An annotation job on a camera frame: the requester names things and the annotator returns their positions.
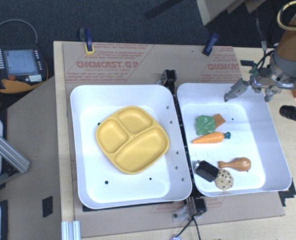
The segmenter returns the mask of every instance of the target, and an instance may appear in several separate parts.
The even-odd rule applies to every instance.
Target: blue clamp
[[[213,33],[211,38],[207,41],[205,48],[203,49],[202,53],[204,55],[209,56],[211,51],[212,51],[212,47],[214,46],[214,44],[218,41],[219,39],[219,35],[216,33]]]
[[[78,32],[77,40],[81,42],[86,42],[84,44],[87,55],[94,54],[94,45],[92,43],[91,32],[86,27],[81,27]]]

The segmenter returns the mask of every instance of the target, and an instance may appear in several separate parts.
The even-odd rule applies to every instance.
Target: table surface
[[[65,89],[63,41],[54,42],[54,66],[57,101],[57,124],[58,124],[58,148],[60,166],[60,191],[62,221],[72,222],[75,220],[73,188],[71,180],[71,162],[69,149],[69,131],[67,119],[67,102]],[[260,48],[234,48],[238,61],[259,61],[262,57]],[[248,67],[240,65],[240,71],[245,80],[249,79]],[[285,154],[291,176],[296,189],[296,121],[292,121],[279,115],[282,105],[296,106],[296,98],[291,91],[283,90],[274,96],[268,103],[270,113],[278,134],[281,147]],[[235,240],[235,239],[269,239],[288,240],[296,239],[296,195],[286,200],[284,207],[285,216],[261,218],[243,221],[232,221],[220,224],[207,224],[199,226],[201,239],[203,240]],[[171,239],[182,228],[169,228],[143,232],[125,233],[117,235],[97,236],[85,238],[87,240],[122,240],[122,239]],[[197,231],[194,226],[189,226],[181,235],[183,239],[197,239]]]

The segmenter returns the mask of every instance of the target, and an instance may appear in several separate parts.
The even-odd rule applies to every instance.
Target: orange carrot
[[[222,133],[219,131],[212,132],[206,135],[203,135],[199,138],[196,138],[192,141],[194,144],[204,144],[204,143],[219,143],[222,142],[223,139],[229,139],[231,136],[230,132]]]

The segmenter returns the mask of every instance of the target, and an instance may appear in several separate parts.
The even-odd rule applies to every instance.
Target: screen
[[[5,50],[4,57],[9,75],[38,74],[38,67],[32,49]]]

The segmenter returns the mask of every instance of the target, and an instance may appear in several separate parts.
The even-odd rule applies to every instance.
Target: yellow divided plate
[[[118,110],[99,124],[99,147],[120,171],[137,174],[151,166],[169,148],[162,126],[138,106]]]

